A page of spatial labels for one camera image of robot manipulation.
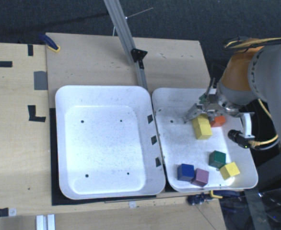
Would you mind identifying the black cylinder on white bracket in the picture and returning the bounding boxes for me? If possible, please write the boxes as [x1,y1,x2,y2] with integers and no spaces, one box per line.
[227,112,256,150]

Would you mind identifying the white plastic tray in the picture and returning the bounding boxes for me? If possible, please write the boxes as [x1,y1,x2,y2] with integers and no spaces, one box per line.
[55,85,166,200]
[151,87,259,193]

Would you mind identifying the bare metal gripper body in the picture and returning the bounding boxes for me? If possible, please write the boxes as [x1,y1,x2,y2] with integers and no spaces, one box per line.
[197,96,242,118]

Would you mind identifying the large yellow cube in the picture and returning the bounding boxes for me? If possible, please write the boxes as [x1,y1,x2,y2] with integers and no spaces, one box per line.
[191,114,213,140]

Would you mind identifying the pale wood board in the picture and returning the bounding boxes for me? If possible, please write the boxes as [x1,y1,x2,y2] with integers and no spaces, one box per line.
[45,32,227,217]

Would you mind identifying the purple cube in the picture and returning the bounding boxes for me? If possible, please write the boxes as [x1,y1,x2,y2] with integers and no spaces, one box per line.
[190,168,210,188]

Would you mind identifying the green cube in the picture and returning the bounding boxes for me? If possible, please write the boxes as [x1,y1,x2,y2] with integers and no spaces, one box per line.
[208,150,227,169]

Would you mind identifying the small yellow cube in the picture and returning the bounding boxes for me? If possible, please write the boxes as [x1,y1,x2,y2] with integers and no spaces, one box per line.
[219,161,241,181]

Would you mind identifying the blue cube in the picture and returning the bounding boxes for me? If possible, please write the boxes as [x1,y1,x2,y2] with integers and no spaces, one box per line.
[176,163,195,182]

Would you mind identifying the orange cube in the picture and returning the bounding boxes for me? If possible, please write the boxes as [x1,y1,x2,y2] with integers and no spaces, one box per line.
[209,115,227,128]

